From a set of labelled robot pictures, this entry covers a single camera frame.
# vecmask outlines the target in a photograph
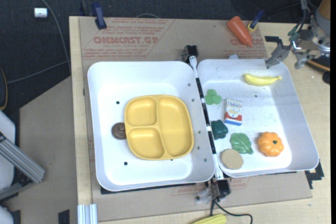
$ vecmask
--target cardboard sheet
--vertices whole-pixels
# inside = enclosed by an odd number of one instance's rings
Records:
[[[45,171],[43,181],[2,204],[20,222],[76,224],[77,181],[71,77],[19,110],[20,149]]]
[[[106,18],[107,28],[103,30],[97,29],[94,17],[80,18],[79,22],[92,196],[99,208],[99,221],[209,210],[210,204],[195,201],[195,195],[205,189],[204,183],[120,193],[102,191],[95,172],[87,71],[98,61],[176,60],[186,45],[197,45],[199,61],[226,59],[232,54],[243,59],[267,58],[259,29],[251,34],[253,47],[247,47],[226,27],[225,20]],[[311,197],[304,172],[227,180],[232,193],[221,201],[224,207]]]

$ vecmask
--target yellow corn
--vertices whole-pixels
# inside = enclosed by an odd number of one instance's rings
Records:
[[[225,223],[226,223],[225,215],[218,214],[211,217],[200,219],[196,222],[193,222],[192,224],[225,224]]]

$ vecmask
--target green leaf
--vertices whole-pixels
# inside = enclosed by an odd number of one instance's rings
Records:
[[[241,154],[252,154],[253,150],[251,148],[251,141],[244,133],[234,133],[230,138],[231,146],[234,150]]]

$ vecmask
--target orange pumpkin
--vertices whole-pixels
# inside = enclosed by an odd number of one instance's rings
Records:
[[[261,137],[258,139],[258,145],[260,151],[266,156],[276,157],[284,150],[281,138],[277,133],[263,132]]]

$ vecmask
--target toy vegetable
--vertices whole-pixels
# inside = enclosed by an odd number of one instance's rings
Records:
[[[277,133],[263,132],[258,139],[260,151],[266,156],[276,157],[284,150],[281,138]]]
[[[234,150],[241,154],[252,154],[253,150],[251,148],[251,141],[248,136],[244,133],[234,133],[230,138],[231,146]]]
[[[211,128],[212,133],[214,134],[214,140],[224,138],[229,131],[221,120],[211,121]]]

